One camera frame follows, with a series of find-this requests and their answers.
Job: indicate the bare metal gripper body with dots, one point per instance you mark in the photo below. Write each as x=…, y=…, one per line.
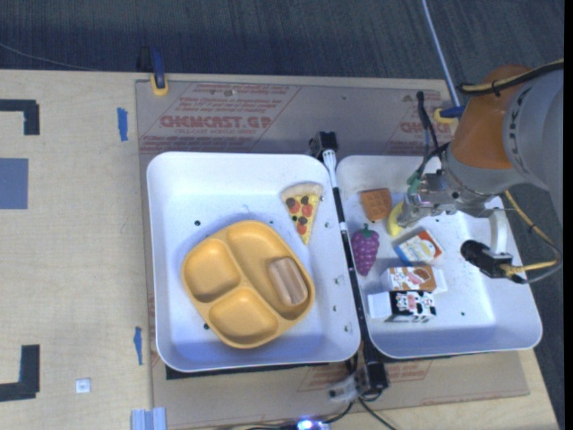
x=441, y=193

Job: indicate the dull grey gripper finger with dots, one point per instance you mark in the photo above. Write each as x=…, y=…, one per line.
x=406, y=215
x=425, y=212

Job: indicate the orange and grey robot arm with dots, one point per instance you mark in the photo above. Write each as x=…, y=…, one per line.
x=506, y=123

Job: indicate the yellow banana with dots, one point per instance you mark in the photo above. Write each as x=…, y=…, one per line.
x=393, y=226

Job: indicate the orange toy waffle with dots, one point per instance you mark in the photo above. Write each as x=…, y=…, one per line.
x=376, y=203

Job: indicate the orange and white juice carton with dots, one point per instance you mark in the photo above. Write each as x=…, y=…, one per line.
x=418, y=248

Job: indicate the purple toy grapes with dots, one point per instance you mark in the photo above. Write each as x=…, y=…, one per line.
x=365, y=251

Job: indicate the thin black and white rod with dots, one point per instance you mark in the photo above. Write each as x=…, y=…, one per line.
x=344, y=226

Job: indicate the brown and white milk carton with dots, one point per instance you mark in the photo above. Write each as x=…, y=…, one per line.
x=414, y=278

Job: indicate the cow print milk carton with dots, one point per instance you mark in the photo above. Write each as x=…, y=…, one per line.
x=403, y=305

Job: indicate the toy pizza slice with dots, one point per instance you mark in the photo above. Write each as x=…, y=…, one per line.
x=303, y=206

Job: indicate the white plastic tray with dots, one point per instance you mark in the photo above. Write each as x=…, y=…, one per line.
x=201, y=186
x=483, y=316

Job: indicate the brown toy sausage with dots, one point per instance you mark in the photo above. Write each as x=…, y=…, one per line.
x=288, y=281

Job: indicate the brown cardboard board red print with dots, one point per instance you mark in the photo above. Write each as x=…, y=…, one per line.
x=250, y=119

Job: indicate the orange divided plate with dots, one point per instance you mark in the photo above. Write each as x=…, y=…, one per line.
x=233, y=303

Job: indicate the black cylinder on white bracket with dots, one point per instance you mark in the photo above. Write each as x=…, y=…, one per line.
x=485, y=255

